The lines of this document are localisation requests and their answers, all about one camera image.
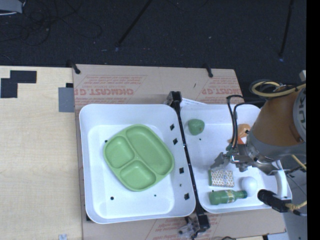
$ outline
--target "green plate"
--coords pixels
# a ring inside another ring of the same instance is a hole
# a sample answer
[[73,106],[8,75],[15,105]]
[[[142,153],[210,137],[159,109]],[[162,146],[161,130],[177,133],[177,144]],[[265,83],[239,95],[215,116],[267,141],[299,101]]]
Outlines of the green plate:
[[132,191],[143,191],[161,181],[175,165],[166,144],[149,127],[131,125],[109,139],[103,157],[117,178]]

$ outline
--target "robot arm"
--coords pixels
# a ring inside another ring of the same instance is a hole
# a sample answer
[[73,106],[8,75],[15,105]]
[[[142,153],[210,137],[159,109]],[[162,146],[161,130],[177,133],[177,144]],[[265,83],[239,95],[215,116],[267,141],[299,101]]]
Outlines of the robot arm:
[[[257,91],[257,86],[261,85],[275,86],[278,91]],[[273,81],[260,81],[251,85],[252,92],[267,98],[267,101],[248,132],[245,144],[237,143],[237,114],[234,109],[231,116],[234,117],[236,134],[233,134],[227,153],[219,155],[212,169],[232,163],[241,172],[252,166],[267,175],[274,175],[279,170],[274,162],[291,155],[306,156],[306,84],[281,87]]]

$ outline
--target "wooden table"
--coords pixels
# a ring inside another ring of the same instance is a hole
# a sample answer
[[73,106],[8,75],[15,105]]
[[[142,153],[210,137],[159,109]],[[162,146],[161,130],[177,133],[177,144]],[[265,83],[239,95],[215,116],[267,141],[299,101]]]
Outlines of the wooden table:
[[[73,71],[0,66],[0,78],[10,71],[36,71],[37,79],[19,83],[17,98],[0,98],[0,239],[57,240],[66,234],[80,240],[75,113],[59,112],[58,100],[58,89],[73,83]],[[273,217],[266,233],[285,231],[279,213],[269,209],[264,215]]]

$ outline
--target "white egg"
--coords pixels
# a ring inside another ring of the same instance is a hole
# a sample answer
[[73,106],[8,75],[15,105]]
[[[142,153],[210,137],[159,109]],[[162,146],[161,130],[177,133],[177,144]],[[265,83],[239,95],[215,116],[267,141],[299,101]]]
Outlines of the white egg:
[[248,197],[252,197],[258,188],[258,182],[253,177],[244,177],[241,181],[242,190],[245,190],[248,194]]

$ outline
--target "black cable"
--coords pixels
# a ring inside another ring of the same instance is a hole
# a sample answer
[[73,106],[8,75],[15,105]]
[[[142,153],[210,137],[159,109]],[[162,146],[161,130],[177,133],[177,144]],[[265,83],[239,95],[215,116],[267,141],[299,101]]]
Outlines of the black cable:
[[203,233],[203,232],[205,232],[205,231],[206,231],[206,229],[199,229],[199,230],[197,230],[197,231],[191,236],[191,240],[196,239],[199,233]]
[[[82,17],[78,11],[80,10],[83,2],[82,0],[79,0],[79,3],[76,4],[76,6],[73,6],[70,4],[70,2],[68,0],[65,0],[67,5],[71,8],[71,12],[63,15],[63,16],[59,16],[59,11],[58,11],[58,7],[57,7],[57,3],[56,0],[54,0],[54,7],[55,7],[55,12],[56,15],[52,15],[51,11],[48,9],[47,5],[45,3],[43,3],[40,0],[27,0],[26,6],[24,7],[24,12],[23,12],[23,16],[26,17],[27,20],[29,20],[30,23],[22,26],[19,24],[1,24],[1,26],[5,27],[5,26],[15,26],[20,28],[20,31],[18,34],[15,35],[10,35],[5,33],[4,31],[1,30],[1,33],[6,37],[5,39],[1,39],[0,42],[4,42],[4,41],[9,41],[9,40],[20,40],[21,42],[25,43],[28,46],[38,46],[43,44],[50,36],[51,33],[51,28],[52,25],[57,23],[58,21],[62,21],[64,22],[69,28],[71,28],[74,32],[76,32],[78,35],[85,37],[85,38],[98,38],[102,32],[103,29],[100,25],[91,22],[87,19],[85,19],[84,17]],[[35,8],[39,9],[39,11],[31,11],[30,13],[28,13],[28,9],[30,8],[30,3],[35,3]],[[86,35],[83,33],[80,33],[79,31],[77,31],[71,24],[69,24],[65,19],[71,15],[77,15],[80,19],[82,19],[83,21],[93,24],[95,26],[98,27],[98,31],[96,35]],[[44,38],[36,43],[30,43],[30,41],[28,41],[28,39],[32,36],[37,34],[37,33],[44,33]]]
[[302,189],[302,187],[293,178],[291,178],[291,176],[286,174],[286,177],[288,179],[290,179],[301,190],[301,192],[307,197],[307,193]]
[[231,105],[230,105],[230,101],[231,101],[231,98],[242,98],[243,97],[241,95],[238,95],[238,94],[234,94],[234,95],[230,95],[228,97],[226,97],[226,103],[228,105],[228,108],[229,108],[229,112],[230,112],[230,116],[231,116],[231,121],[232,121],[232,138],[231,138],[231,144],[234,143],[235,141],[235,136],[236,136],[236,125],[235,125],[235,118],[234,118],[234,114],[232,112],[232,108],[231,108]]
[[303,216],[303,217],[306,217],[306,216],[307,216],[306,213],[302,213],[302,212],[300,212],[300,211],[298,211],[298,210],[293,210],[292,213],[293,213],[294,215],[298,215],[298,216]]
[[235,238],[232,238],[232,237],[230,237],[230,236],[225,236],[225,237],[222,238],[221,240],[226,240],[226,239],[236,240]]
[[204,6],[208,3],[209,0],[206,0],[206,1],[205,1],[202,5],[200,5],[199,7],[194,8],[194,9],[191,9],[191,10],[183,9],[183,8],[177,6],[177,4],[174,3],[174,2],[172,2],[171,0],[165,0],[165,1],[169,2],[169,3],[172,4],[173,6],[177,7],[179,10],[182,10],[182,11],[184,11],[184,12],[194,12],[194,11],[197,11],[197,10],[201,9],[202,7],[204,7]]
[[252,82],[249,86],[249,91],[265,99],[274,99],[297,92],[305,86],[306,81],[302,81],[299,84],[286,85],[269,79],[261,79]]
[[12,59],[10,59],[7,55],[3,54],[3,53],[0,53],[1,56],[7,58],[10,62],[11,62],[11,66],[14,65],[14,62],[12,61]]
[[233,121],[234,121],[234,132],[235,132],[235,136],[234,136],[234,145],[232,146],[232,149],[235,149],[237,144],[238,144],[238,123],[237,123],[237,118],[238,116],[236,115],[236,109],[237,107],[244,105],[244,104],[259,104],[259,103],[264,103],[265,100],[256,100],[256,101],[247,101],[247,102],[243,102],[243,103],[239,103],[236,104],[233,108]]

